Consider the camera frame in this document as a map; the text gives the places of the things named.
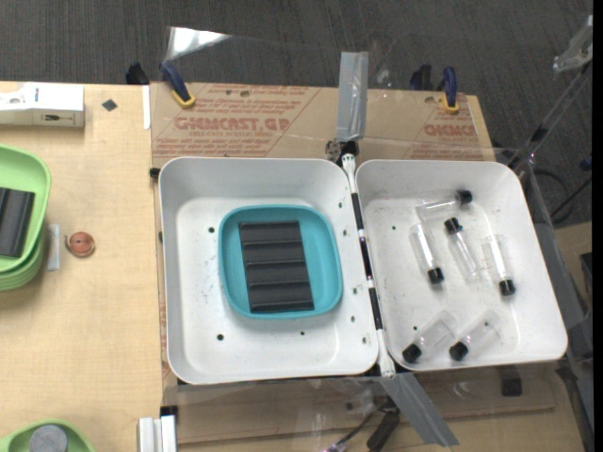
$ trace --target gray tape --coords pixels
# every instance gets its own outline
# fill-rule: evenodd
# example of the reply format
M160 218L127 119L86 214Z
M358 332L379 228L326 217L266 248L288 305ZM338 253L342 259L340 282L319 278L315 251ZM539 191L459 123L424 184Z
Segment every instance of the gray tape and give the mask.
M459 444L412 373L398 373L392 379L380 379L379 383L425 444L438 444L443 447Z
M339 66L337 140L365 135L367 125L368 52L342 52Z

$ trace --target dark floor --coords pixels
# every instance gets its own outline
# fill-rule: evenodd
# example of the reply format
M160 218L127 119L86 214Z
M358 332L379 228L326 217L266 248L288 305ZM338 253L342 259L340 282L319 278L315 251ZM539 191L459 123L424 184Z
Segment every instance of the dark floor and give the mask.
M0 0L0 80L122 84L137 60L152 78L166 27L186 26L317 48L393 49L399 86L421 64L455 68L459 90L477 95L491 138L521 147L575 72L556 76L554 56L593 13L594 0ZM251 74L253 64L238 63ZM336 73L313 69L317 85ZM553 212L589 177L592 65L585 85L536 153L538 183ZM588 184L555 217L592 220Z

